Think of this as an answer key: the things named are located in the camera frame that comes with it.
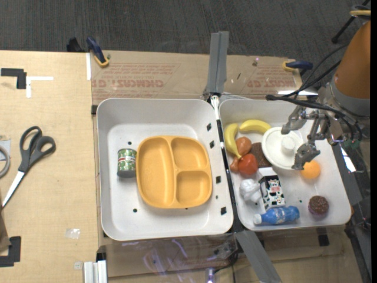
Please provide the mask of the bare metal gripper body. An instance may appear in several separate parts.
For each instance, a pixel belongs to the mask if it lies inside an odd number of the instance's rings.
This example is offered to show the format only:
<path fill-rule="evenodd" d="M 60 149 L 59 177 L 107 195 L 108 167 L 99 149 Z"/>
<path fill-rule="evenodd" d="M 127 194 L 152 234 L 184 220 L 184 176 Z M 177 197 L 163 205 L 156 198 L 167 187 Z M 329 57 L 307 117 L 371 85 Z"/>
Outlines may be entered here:
<path fill-rule="evenodd" d="M 344 109 L 334 98 L 329 85 L 318 90 L 320 103 L 326 107 L 324 110 L 328 118 L 328 131 L 333 142 L 345 142 L 358 139 L 358 120 Z"/>

